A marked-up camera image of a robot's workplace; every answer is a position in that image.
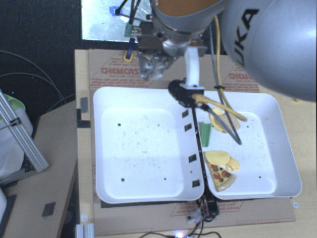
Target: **yellow cable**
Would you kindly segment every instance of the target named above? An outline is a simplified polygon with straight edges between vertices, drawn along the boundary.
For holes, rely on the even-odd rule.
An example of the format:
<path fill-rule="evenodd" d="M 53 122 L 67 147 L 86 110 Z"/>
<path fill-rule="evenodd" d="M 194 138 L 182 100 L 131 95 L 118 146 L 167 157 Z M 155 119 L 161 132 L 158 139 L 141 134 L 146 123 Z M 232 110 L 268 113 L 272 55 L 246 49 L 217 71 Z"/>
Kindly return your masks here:
<path fill-rule="evenodd" d="M 217 36 L 217 39 L 216 39 L 216 73 L 217 73 L 217 77 L 218 77 L 218 81 L 219 81 L 219 85 L 222 85 L 222 82 L 221 82 L 221 76 L 220 76 L 220 41 L 221 41 L 221 37 L 220 37 L 220 25 L 219 25 L 219 20 L 218 20 L 218 17 L 215 16 L 214 17 L 214 23 L 215 23 L 215 26 L 216 26 L 216 36 Z M 223 92 L 223 89 L 220 88 L 220 94 L 224 100 L 224 102 L 226 103 L 226 105 L 230 108 L 231 105 L 229 104 L 224 92 Z"/>
<path fill-rule="evenodd" d="M 198 103 L 210 103 L 210 104 L 213 104 L 219 108 L 222 108 L 223 110 L 233 114 L 235 117 L 237 117 L 237 119 L 241 120 L 241 121 L 247 121 L 247 119 L 239 114 L 238 112 L 235 112 L 232 108 L 230 107 L 227 107 L 217 101 L 214 101 L 210 98 L 208 98 L 207 96 L 205 95 L 202 95 L 202 94 L 193 94 L 192 95 L 192 98 L 195 100 L 195 104 L 198 104 Z"/>

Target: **dark floor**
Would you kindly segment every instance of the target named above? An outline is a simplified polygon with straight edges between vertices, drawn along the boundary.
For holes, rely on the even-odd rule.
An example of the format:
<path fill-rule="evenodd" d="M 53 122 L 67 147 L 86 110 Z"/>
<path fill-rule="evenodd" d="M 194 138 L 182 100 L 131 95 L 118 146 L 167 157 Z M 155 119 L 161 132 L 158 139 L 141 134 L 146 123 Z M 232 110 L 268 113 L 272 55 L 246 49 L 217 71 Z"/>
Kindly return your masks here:
<path fill-rule="evenodd" d="M 41 67 L 64 97 L 74 100 L 75 49 L 127 49 L 125 43 L 81 39 L 81 0 L 0 0 L 0 89 L 19 100 L 33 123 L 45 114 L 59 96 L 44 80 L 43 73 L 25 60 L 1 51 L 23 56 Z M 73 237 L 76 223 L 77 191 L 74 189 L 62 237 Z"/>

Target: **toy pizza slice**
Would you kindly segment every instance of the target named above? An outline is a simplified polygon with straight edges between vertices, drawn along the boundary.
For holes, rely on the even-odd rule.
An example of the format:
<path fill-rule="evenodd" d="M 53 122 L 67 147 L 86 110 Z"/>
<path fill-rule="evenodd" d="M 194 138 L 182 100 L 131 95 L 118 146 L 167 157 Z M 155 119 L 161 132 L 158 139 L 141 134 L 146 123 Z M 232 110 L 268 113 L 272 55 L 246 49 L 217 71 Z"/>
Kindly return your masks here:
<path fill-rule="evenodd" d="M 229 188 L 235 181 L 236 176 L 227 170 L 224 170 L 223 168 L 216 165 L 208 166 L 216 191 L 220 192 Z"/>

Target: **cardboard box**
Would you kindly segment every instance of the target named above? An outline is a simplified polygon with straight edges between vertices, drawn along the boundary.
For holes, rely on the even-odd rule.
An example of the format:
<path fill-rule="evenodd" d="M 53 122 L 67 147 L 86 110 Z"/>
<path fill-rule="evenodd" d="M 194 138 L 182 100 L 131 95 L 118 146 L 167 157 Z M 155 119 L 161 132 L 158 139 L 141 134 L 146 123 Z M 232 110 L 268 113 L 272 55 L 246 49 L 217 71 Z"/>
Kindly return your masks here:
<path fill-rule="evenodd" d="M 196 202 L 175 202 L 148 205 L 107 205 L 101 202 L 95 189 L 94 154 L 94 92 L 103 86 L 167 88 L 173 79 L 186 75 L 185 61 L 180 58 L 157 81 L 144 81 L 140 78 L 136 55 L 131 63 L 123 61 L 124 51 L 89 50 L 89 89 L 92 142 L 93 178 L 93 221 L 97 236 L 130 234 L 149 231 L 191 229 L 195 223 L 188 222 L 187 216 L 198 207 Z M 227 56 L 221 56 L 221 77 L 228 91 L 259 92 L 257 83 Z M 209 55 L 200 58 L 201 85 L 213 90 L 215 85 Z M 218 203 L 220 214 L 206 227 L 237 226 L 259 223 L 295 221 L 289 198 L 267 198 L 256 200 L 222 201 Z"/>

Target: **divided white tray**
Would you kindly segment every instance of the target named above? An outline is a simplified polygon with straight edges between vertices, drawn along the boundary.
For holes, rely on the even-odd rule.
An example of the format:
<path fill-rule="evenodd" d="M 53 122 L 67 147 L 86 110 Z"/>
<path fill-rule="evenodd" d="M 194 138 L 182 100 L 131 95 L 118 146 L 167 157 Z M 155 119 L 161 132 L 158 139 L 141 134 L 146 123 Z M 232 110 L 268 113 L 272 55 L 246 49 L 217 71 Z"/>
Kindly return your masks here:
<path fill-rule="evenodd" d="M 218 100 L 216 92 L 205 92 Z M 203 151 L 222 150 L 240 162 L 236 180 L 224 191 L 217 192 L 208 166 L 211 192 L 223 200 L 266 197 L 293 197 L 302 190 L 302 183 L 285 130 L 278 102 L 268 94 L 226 93 L 235 111 L 248 121 L 240 122 L 238 145 L 227 133 L 212 128 L 209 147 Z M 198 122 L 210 122 L 206 112 L 197 110 Z"/>
<path fill-rule="evenodd" d="M 218 100 L 216 92 L 205 95 Z M 302 184 L 277 101 L 267 94 L 226 93 L 247 117 L 239 146 L 212 129 L 207 150 L 227 151 L 240 162 L 236 181 L 211 192 L 223 200 L 292 197 Z M 209 123 L 196 110 L 197 121 Z M 107 203 L 190 201 L 204 192 L 192 112 L 167 90 L 104 87 L 94 94 L 96 189 Z"/>
<path fill-rule="evenodd" d="M 204 192 L 193 116 L 167 90 L 94 94 L 96 189 L 107 203 L 195 200 Z"/>

